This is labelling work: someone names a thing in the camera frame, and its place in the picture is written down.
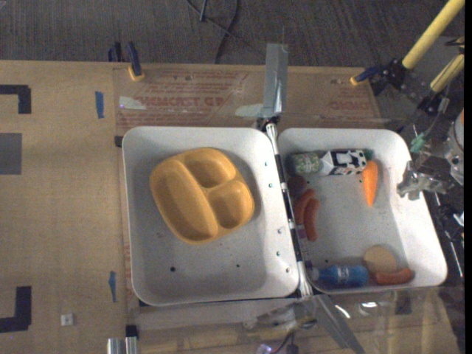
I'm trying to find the tan round biscuit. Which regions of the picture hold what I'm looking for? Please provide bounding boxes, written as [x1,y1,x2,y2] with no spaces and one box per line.
[363,245,398,274]

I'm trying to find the white plastic tray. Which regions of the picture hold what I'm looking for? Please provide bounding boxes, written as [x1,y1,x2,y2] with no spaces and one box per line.
[121,125,300,307]
[277,127,449,295]

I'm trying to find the green can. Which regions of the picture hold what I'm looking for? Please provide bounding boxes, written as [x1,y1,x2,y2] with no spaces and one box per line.
[288,152,322,176]

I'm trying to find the orange divided plate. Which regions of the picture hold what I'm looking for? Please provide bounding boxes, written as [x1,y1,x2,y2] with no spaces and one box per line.
[148,147,256,246]

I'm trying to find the black and white carton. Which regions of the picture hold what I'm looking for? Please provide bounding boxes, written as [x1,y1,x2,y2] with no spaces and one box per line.
[319,148,368,177]

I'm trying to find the red-brown sausage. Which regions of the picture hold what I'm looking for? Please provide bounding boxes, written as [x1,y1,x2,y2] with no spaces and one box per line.
[294,188,317,225]
[302,197,321,243]
[374,267,414,286]

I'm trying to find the black block with thin wires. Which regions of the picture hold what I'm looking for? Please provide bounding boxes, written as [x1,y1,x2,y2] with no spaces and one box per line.
[257,112,282,127]

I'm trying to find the blue bottle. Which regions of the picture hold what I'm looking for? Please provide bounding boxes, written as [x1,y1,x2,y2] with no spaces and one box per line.
[309,264,369,289]

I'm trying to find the brown cardboard board red print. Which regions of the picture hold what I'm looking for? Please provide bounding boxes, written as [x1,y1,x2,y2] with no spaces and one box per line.
[112,63,392,309]

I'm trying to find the thin black and white rod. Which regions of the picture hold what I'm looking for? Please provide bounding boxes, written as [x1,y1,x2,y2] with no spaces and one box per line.
[265,122,314,299]

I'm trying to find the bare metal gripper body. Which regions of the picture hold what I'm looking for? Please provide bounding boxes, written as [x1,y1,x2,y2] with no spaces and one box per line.
[417,146,466,194]

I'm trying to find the orange carrot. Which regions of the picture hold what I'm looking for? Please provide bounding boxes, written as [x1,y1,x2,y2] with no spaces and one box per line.
[361,149,380,208]

